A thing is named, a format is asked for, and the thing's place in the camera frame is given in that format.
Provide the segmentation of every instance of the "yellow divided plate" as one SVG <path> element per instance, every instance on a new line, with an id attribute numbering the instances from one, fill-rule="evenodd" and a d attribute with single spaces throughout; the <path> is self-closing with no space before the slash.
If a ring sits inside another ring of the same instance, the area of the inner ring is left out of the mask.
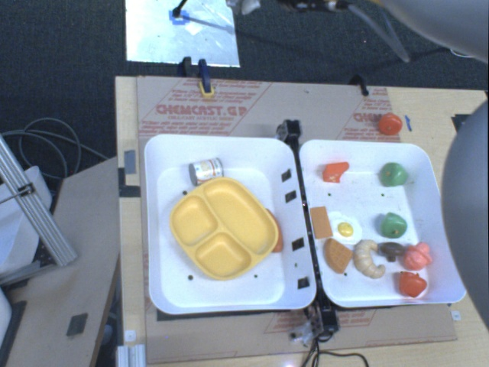
<path id="1" fill-rule="evenodd" d="M 198 186 L 170 214 L 187 255 L 211 278 L 229 280 L 253 268 L 275 247 L 278 228 L 246 187 L 220 177 Z"/>

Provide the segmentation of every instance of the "red toy tomato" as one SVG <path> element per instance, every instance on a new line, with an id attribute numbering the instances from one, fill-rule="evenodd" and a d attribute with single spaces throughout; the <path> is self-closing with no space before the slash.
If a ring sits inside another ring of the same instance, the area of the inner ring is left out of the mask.
<path id="1" fill-rule="evenodd" d="M 403 127 L 403 121 L 394 113 L 387 113 L 382 115 L 378 127 L 384 135 L 396 135 Z"/>
<path id="2" fill-rule="evenodd" d="M 427 285 L 426 280 L 417 273 L 400 272 L 399 291 L 402 295 L 417 297 Z"/>

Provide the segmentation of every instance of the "toy fried egg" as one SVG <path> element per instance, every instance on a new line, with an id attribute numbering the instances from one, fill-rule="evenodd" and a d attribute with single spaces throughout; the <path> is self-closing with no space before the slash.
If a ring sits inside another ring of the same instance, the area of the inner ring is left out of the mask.
<path id="1" fill-rule="evenodd" d="M 328 213 L 333 238 L 345 245 L 356 245 L 361 241 L 362 230 L 356 218 L 335 211 Z"/>

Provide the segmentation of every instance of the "tin can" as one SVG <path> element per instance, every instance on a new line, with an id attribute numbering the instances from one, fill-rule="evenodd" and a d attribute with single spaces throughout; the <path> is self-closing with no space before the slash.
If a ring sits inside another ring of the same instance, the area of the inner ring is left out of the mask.
<path id="1" fill-rule="evenodd" d="M 212 178 L 224 176 L 224 170 L 221 161 L 214 158 L 189 164 L 189 174 L 192 184 L 197 186 Z"/>

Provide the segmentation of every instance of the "green toy pepper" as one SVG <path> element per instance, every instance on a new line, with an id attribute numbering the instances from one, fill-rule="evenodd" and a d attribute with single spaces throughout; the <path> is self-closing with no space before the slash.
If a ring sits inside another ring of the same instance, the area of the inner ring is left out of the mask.
<path id="1" fill-rule="evenodd" d="M 386 238 L 399 238 L 406 232 L 407 223 L 396 213 L 389 212 L 382 220 L 381 234 Z"/>
<path id="2" fill-rule="evenodd" d="M 407 180 L 407 172 L 398 163 L 387 163 L 381 170 L 381 183 L 385 187 L 404 185 Z"/>

